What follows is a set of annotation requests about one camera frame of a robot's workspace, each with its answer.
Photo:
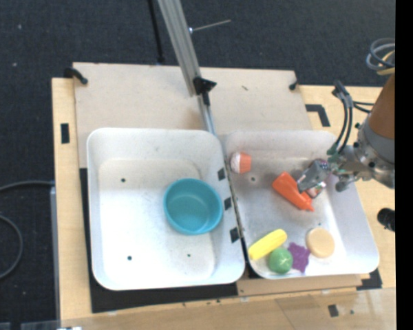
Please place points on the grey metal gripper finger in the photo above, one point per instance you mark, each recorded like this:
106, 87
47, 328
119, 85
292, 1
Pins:
313, 176

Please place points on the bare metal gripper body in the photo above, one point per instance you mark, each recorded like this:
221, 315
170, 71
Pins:
368, 168

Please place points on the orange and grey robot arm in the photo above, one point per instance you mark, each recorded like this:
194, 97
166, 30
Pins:
383, 115

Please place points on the small red and white can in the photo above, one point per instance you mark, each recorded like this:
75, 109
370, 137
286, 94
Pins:
316, 191

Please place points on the orange carrot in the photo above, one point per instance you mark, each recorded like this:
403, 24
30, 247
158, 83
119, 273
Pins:
290, 191

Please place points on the white plastic tray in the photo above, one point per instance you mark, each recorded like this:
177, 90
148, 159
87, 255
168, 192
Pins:
134, 218
344, 218

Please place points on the beige round biscuit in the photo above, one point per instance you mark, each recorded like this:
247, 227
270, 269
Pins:
320, 242

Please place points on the purple grapes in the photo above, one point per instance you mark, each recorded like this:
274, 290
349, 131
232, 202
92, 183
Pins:
300, 256

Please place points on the yellow corn cob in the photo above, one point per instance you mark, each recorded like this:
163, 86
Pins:
266, 244

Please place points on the green lime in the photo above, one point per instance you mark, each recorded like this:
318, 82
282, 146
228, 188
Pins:
281, 260

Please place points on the blue bowl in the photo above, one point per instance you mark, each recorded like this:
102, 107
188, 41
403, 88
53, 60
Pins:
192, 206

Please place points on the pale wooden board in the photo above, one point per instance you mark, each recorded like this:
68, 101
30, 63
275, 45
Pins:
141, 98

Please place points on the black cylinder on white bracket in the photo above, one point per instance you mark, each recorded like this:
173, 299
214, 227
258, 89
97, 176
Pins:
387, 218

